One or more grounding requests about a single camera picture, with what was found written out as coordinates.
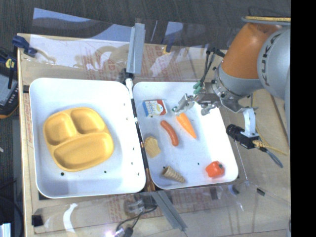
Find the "hot dog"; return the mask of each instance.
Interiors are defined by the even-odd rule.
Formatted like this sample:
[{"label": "hot dog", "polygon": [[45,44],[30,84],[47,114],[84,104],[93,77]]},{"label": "hot dog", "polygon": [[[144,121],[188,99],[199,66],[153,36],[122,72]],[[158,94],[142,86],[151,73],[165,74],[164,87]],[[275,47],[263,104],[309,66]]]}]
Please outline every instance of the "hot dog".
[{"label": "hot dog", "polygon": [[160,125],[168,132],[170,139],[171,139],[171,143],[173,146],[178,146],[179,145],[179,139],[178,136],[176,134],[176,132],[174,131],[174,129],[172,128],[172,126],[165,120],[162,120],[160,122]]}]

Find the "yellow divided dish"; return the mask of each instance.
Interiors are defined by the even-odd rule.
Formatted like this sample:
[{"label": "yellow divided dish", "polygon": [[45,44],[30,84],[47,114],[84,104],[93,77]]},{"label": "yellow divided dish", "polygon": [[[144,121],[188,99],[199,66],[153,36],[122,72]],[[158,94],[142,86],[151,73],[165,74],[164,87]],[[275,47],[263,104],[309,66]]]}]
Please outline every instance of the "yellow divided dish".
[{"label": "yellow divided dish", "polygon": [[103,119],[88,107],[51,115],[44,123],[43,133],[54,161],[65,171],[94,167],[107,160],[114,150]]}]

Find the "dark background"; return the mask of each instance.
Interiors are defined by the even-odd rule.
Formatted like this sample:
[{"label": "dark background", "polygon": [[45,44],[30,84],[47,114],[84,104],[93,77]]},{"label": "dark background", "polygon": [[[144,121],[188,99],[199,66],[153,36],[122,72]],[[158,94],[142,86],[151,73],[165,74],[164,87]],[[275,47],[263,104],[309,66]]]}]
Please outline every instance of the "dark background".
[{"label": "dark background", "polygon": [[[11,41],[17,33],[43,31],[32,27],[34,8],[124,26],[133,26],[136,19],[202,24],[209,29],[210,39],[206,36],[201,42],[211,41],[223,49],[227,48],[229,37],[244,25],[243,16],[291,16],[291,0],[0,0],[1,47],[12,51]],[[3,64],[0,64],[0,73],[8,75]],[[0,119],[0,147],[4,149],[4,153],[0,153],[0,198],[11,200],[14,185],[17,185],[13,175],[14,119],[19,119],[18,110]],[[0,224],[14,221],[14,212],[13,205],[0,199]]]}]

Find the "orange carrot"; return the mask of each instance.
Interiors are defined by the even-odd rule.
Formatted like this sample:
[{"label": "orange carrot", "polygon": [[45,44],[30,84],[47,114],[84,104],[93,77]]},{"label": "orange carrot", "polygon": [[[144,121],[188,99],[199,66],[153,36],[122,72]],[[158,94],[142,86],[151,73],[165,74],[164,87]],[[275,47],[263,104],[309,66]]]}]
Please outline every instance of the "orange carrot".
[{"label": "orange carrot", "polygon": [[188,119],[187,115],[185,113],[181,113],[177,116],[178,122],[182,125],[182,127],[193,137],[197,138],[196,133],[194,132],[194,129],[191,125],[190,120]]}]

